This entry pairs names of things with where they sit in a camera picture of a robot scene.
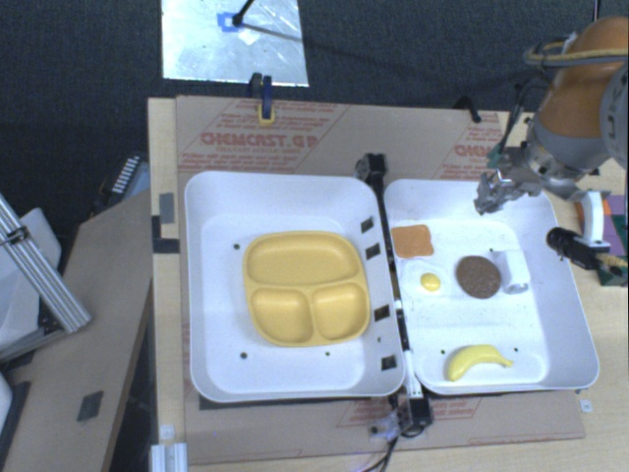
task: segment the yellow plate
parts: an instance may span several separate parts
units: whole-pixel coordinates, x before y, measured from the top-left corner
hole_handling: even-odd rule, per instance
[[[243,274],[257,331],[280,346],[317,346],[361,335],[370,297],[361,258],[338,234],[293,231],[256,238]]]

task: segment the table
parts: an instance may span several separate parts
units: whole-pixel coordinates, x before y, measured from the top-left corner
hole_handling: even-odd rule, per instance
[[[30,388],[4,471],[109,471],[150,310],[148,214],[146,191],[80,227],[64,281],[92,321],[7,374]]]
[[[200,100],[200,104],[210,103]],[[216,101],[221,107],[230,105],[229,100]],[[160,428],[160,443],[164,445],[186,441],[186,412],[183,400],[185,388],[183,377],[183,334],[181,327],[181,277],[180,256],[176,250],[168,250],[177,244],[180,236],[180,218],[178,214],[168,215],[163,221],[164,205],[173,202],[172,195],[181,193],[178,184],[177,142],[176,135],[182,131],[181,110],[178,100],[152,99],[148,105],[149,146],[152,178],[151,214],[153,215],[153,237],[162,244],[162,249],[153,257],[154,310],[157,363],[157,419]],[[327,159],[311,159],[295,164],[295,169],[302,173],[335,174],[339,173],[338,161],[342,156],[353,152],[356,158],[362,155],[364,146],[370,151],[384,151],[393,155],[390,169],[395,170],[398,178],[414,166],[429,166],[429,156],[421,153],[405,152],[395,148],[394,139],[383,136],[386,125],[391,134],[414,142],[421,136],[413,132],[418,125],[431,136],[429,142],[434,147],[444,144],[444,135],[440,128],[449,127],[459,120],[461,111],[399,109],[386,107],[335,107],[341,115],[333,122],[332,128],[321,130],[320,152],[325,152]],[[491,114],[482,112],[484,117]],[[506,114],[497,114],[504,125]],[[204,128],[206,121],[192,120],[185,123]],[[334,142],[329,133],[336,132],[338,139],[346,139],[343,148],[334,151]],[[522,139],[524,125],[515,130],[513,140]],[[463,147],[474,152],[474,146]],[[588,177],[583,180],[583,187],[610,188],[614,194],[622,194],[623,171],[613,162],[601,168],[601,177]],[[553,206],[562,226],[578,230],[575,209],[572,205],[552,199]],[[627,376],[627,290],[617,287],[600,287],[593,272],[579,268],[573,270],[584,309],[590,324],[593,338],[600,357],[600,377],[588,390],[575,397],[584,402],[584,407],[591,404],[592,412],[582,416],[586,437],[584,440],[566,440],[553,442],[505,443],[492,446],[466,446],[445,449],[405,450],[395,452],[388,470],[620,470],[629,460],[626,446],[629,434],[629,380]],[[221,463],[212,465],[191,465],[194,472],[228,471],[316,471],[316,470],[361,470],[379,459],[379,454],[344,454],[313,458],[292,458],[281,460],[250,461],[239,463]]]

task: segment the banana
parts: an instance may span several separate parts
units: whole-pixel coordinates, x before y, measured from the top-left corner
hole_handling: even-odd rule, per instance
[[[460,380],[468,370],[477,364],[501,364],[511,367],[512,360],[504,358],[500,352],[490,344],[477,344],[460,350],[448,364],[448,379],[452,382]]]

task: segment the wire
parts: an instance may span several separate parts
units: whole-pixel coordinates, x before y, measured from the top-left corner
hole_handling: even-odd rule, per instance
[[[543,80],[545,81],[544,85],[535,84],[536,81]],[[513,107],[509,112],[509,118],[507,119],[507,126],[504,131],[504,136],[498,142],[498,153],[502,153],[504,151],[504,147],[507,143],[509,135],[511,131],[520,120],[520,116],[524,111],[524,100],[526,99],[527,94],[531,89],[547,89],[550,79],[548,79],[543,73],[537,73],[527,79],[522,85],[516,86],[516,97],[513,103]]]
[[[397,441],[398,438],[396,437],[393,441],[389,443],[389,448],[384,456],[382,456],[381,459],[374,463],[370,468],[366,468],[361,472],[372,472],[373,470],[376,470],[380,465],[382,468],[380,468],[378,472],[384,472],[389,465],[389,460],[391,459],[391,455],[393,454],[393,449],[395,448]]]
[[[625,172],[625,231],[629,229],[629,211],[627,208],[627,189],[629,188],[629,171]]]
[[[627,261],[610,254],[597,254],[597,259],[608,267],[627,267]]]
[[[414,439],[415,437],[418,437],[418,436],[420,436],[423,433],[424,433],[424,429],[420,429],[420,430],[414,432],[413,434],[409,434],[408,432],[403,432],[401,434],[401,436],[403,438],[406,438],[406,439]]]
[[[531,47],[524,53],[524,62],[531,66],[561,68],[594,63],[627,61],[627,57],[629,56],[627,49],[598,49],[594,51],[548,54],[549,50],[563,47],[564,43],[565,42],[561,40],[554,40]]]

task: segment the small bracket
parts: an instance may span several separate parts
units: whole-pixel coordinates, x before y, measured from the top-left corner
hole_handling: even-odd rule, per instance
[[[608,193],[588,191],[580,201],[583,208],[584,231],[583,236],[577,238],[576,241],[590,248],[609,247],[609,243],[602,239],[605,217],[602,200],[606,196]]]
[[[159,438],[161,441],[171,441],[175,439],[175,426],[161,425],[159,427]]]
[[[398,400],[397,407],[384,418],[375,420],[369,425],[370,437],[372,439],[385,439],[391,442],[402,433],[406,432],[413,424],[411,406],[408,398],[396,398]]]
[[[373,186],[374,183],[381,186],[386,172],[386,158],[383,153],[366,153],[356,163],[354,176],[363,182],[367,182],[369,186]]]
[[[16,243],[20,243],[24,241],[29,236],[29,230],[25,225],[18,227],[16,230],[11,231],[4,235],[4,240],[0,241],[0,247],[3,245],[15,245]]]
[[[412,424],[406,430],[404,437],[415,437],[432,425],[434,415],[432,414],[430,399],[427,396],[409,398],[409,406]]]
[[[179,254],[179,240],[176,238],[162,238],[161,236],[161,224],[166,223],[162,222],[162,217],[160,215],[153,215],[150,221],[153,240],[153,253]]]
[[[156,444],[150,448],[150,472],[188,472],[188,447],[184,442]]]
[[[592,402],[587,398],[579,400],[579,406],[581,407],[581,412],[583,413],[591,413],[592,411],[594,411],[594,408],[592,407]]]

